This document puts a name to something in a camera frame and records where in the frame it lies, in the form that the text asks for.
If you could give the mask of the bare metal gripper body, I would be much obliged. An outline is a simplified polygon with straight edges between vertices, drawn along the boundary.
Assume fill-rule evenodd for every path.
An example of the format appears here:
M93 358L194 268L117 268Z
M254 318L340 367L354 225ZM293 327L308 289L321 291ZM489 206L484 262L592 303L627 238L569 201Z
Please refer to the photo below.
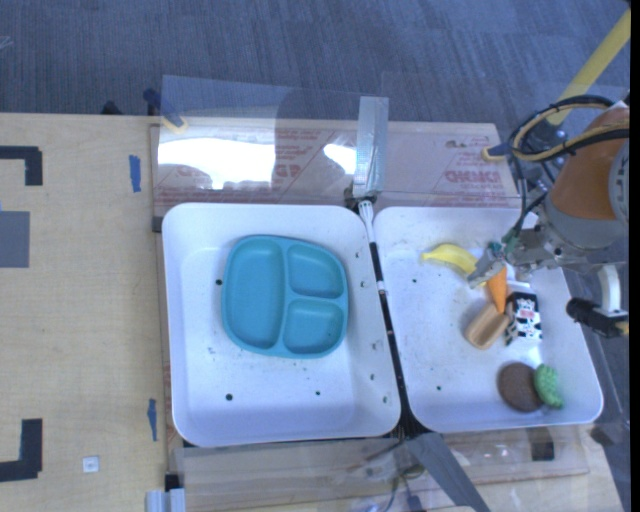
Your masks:
M558 268L570 250L568 241L545 230L510 230L502 243L506 261L524 273Z

